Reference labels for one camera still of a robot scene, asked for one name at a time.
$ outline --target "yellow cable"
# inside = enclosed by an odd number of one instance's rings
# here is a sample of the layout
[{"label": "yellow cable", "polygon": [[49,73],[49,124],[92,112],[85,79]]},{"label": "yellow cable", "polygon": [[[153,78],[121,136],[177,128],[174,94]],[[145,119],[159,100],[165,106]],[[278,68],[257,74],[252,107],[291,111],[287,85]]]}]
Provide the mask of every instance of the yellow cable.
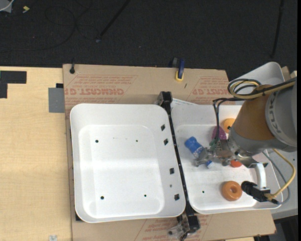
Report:
[{"label": "yellow cable", "polygon": [[291,182],[293,181],[293,179],[295,177],[295,173],[296,173],[294,165],[286,157],[284,157],[277,149],[273,149],[273,150],[292,167],[293,172],[292,172],[290,179],[286,182],[286,184],[284,186],[282,186],[276,193],[265,194],[265,196],[268,198],[268,200],[272,200],[272,199],[276,198],[279,195],[279,193],[283,192],[283,190],[285,188],[287,188],[289,184],[291,184]]},{"label": "yellow cable", "polygon": [[295,81],[293,82],[290,82],[290,83],[287,83],[287,84],[284,84],[282,86],[279,86],[279,87],[275,87],[275,88],[272,88],[272,89],[269,89],[265,92],[261,92],[261,93],[257,93],[257,94],[252,94],[252,95],[240,95],[240,94],[237,94],[234,92],[234,89],[242,84],[241,82],[240,83],[236,83],[236,84],[233,84],[231,87],[230,87],[230,94],[234,97],[237,97],[237,98],[241,98],[241,99],[254,99],[254,98],[257,98],[257,97],[260,97],[260,96],[263,96],[263,95],[266,95],[266,94],[270,94],[270,93],[273,93],[273,92],[276,92],[276,91],[279,91],[279,90],[282,90],[284,88],[287,88],[287,87],[291,87],[295,84]]}]

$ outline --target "gray cable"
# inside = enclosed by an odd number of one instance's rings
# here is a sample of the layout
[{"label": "gray cable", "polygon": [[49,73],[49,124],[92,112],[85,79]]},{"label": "gray cable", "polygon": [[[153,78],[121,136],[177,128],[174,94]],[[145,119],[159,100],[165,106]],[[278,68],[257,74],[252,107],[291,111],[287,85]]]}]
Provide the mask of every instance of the gray cable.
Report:
[{"label": "gray cable", "polygon": [[[269,161],[273,164],[273,166],[275,167],[275,169],[278,171],[278,173],[280,174],[280,176],[282,177],[282,179],[286,183],[285,177],[283,176],[282,172],[279,170],[279,168],[277,167],[277,165],[274,163],[274,161],[268,156],[268,154],[266,152],[263,151],[262,153],[269,159]],[[285,204],[286,202],[288,202],[289,199],[290,199],[290,196],[291,196],[290,188],[287,187],[287,198],[283,202],[279,202],[279,204]]]}]

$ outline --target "hole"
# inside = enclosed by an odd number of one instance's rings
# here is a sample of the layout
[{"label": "hole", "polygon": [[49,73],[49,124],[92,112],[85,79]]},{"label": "hole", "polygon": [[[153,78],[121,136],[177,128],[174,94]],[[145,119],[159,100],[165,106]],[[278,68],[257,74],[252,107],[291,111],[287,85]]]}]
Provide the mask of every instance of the hole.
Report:
[{"label": "hole", "polygon": [[232,192],[233,194],[235,194],[235,193],[237,192],[237,188],[236,188],[236,187],[231,187],[230,189],[231,189],[231,192]]}]

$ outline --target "empty white tray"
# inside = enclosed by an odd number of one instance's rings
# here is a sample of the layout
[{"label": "empty white tray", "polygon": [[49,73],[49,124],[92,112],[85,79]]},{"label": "empty white tray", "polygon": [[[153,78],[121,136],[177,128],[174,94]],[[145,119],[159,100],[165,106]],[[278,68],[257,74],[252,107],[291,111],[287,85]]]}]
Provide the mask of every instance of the empty white tray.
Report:
[{"label": "empty white tray", "polygon": [[83,221],[183,213],[185,197],[163,108],[79,104],[70,121],[75,209]]},{"label": "empty white tray", "polygon": [[[241,105],[221,105],[220,122],[227,118],[236,118]],[[221,187],[225,181],[233,180],[240,185],[243,181],[257,183],[254,169],[245,166],[233,168],[215,163],[214,169],[208,169],[205,165],[194,166],[194,157],[185,146],[185,141],[194,136],[204,147],[210,147],[213,129],[216,126],[216,117],[212,105],[177,105],[172,110],[172,119],[176,134],[178,151],[184,171],[189,202],[194,210],[202,214],[232,212],[256,209],[273,209],[279,205],[270,202],[258,202],[252,196],[243,192],[237,201],[227,201],[221,194]],[[269,162],[263,155],[253,157],[259,162]],[[271,193],[279,189],[271,163],[265,168],[267,186]],[[282,201],[282,194],[277,196]]]}]

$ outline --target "light wood surface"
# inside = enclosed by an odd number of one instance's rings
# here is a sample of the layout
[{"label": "light wood surface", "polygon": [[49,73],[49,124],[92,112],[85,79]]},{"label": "light wood surface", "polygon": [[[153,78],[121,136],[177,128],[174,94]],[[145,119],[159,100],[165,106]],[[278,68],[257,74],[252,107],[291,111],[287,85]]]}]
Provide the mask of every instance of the light wood surface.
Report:
[{"label": "light wood surface", "polygon": [[27,71],[0,99],[0,240],[71,240],[64,113],[49,113],[48,88],[61,68]]}]

